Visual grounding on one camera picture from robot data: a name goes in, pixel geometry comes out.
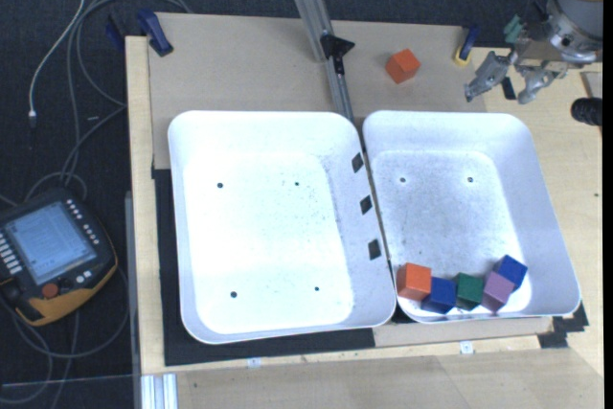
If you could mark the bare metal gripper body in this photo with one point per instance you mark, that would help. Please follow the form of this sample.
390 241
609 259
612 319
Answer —
543 47

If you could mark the purple cube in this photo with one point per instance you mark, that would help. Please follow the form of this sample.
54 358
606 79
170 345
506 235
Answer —
498 289

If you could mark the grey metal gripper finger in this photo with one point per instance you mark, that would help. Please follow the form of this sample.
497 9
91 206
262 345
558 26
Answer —
488 74
534 86

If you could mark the orange cube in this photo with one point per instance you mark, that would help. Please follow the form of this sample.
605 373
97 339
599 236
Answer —
414 280
402 66

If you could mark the brown cardboard board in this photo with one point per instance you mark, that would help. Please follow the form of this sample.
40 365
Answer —
249 72

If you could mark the black cylinder on white bracket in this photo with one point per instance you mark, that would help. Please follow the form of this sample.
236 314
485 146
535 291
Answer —
586 110

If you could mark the white plastic tray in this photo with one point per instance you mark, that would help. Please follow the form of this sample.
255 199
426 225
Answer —
445 215
268 234

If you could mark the blue cube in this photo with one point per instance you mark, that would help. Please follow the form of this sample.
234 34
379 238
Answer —
513 269
441 294

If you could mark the green cube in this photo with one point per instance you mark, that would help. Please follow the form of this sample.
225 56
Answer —
470 288

